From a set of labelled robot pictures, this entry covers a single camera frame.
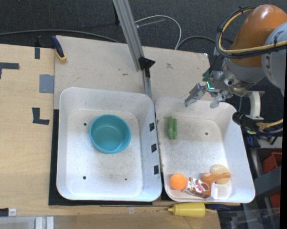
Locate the orange-brown toy sausage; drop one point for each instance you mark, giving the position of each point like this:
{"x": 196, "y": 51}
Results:
{"x": 210, "y": 177}

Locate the orange ball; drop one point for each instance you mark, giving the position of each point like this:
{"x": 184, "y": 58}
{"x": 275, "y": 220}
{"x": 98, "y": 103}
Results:
{"x": 178, "y": 181}

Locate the black cylinder on white bracket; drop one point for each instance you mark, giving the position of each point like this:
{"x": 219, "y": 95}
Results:
{"x": 245, "y": 120}

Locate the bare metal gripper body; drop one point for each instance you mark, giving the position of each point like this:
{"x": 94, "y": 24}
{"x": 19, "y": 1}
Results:
{"x": 222, "y": 83}

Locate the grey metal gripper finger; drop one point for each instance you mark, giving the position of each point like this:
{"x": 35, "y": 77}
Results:
{"x": 218, "y": 99}
{"x": 196, "y": 93}

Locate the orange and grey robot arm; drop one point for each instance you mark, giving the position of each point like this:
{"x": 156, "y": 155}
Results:
{"x": 258, "y": 29}

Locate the brown and white carton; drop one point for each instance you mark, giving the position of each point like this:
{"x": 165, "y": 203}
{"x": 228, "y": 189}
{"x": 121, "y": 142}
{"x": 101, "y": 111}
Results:
{"x": 197, "y": 188}

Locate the white plastic tray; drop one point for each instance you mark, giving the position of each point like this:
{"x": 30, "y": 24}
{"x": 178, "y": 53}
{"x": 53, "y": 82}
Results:
{"x": 107, "y": 176}
{"x": 196, "y": 152}

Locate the teal bowl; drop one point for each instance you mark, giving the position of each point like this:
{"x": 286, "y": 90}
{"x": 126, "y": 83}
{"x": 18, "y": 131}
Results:
{"x": 110, "y": 134}

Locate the yellow mustard bottle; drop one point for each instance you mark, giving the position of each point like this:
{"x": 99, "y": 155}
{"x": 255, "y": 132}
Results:
{"x": 189, "y": 209}

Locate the beige toy bread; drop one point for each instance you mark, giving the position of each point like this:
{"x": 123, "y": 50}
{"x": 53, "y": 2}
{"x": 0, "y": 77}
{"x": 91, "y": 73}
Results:
{"x": 218, "y": 169}

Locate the white block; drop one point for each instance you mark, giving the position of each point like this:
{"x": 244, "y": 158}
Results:
{"x": 214, "y": 192}

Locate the pale wooden board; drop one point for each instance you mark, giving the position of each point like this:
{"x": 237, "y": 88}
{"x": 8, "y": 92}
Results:
{"x": 100, "y": 64}

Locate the green toy asparagus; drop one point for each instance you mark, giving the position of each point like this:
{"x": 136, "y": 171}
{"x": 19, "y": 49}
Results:
{"x": 172, "y": 128}

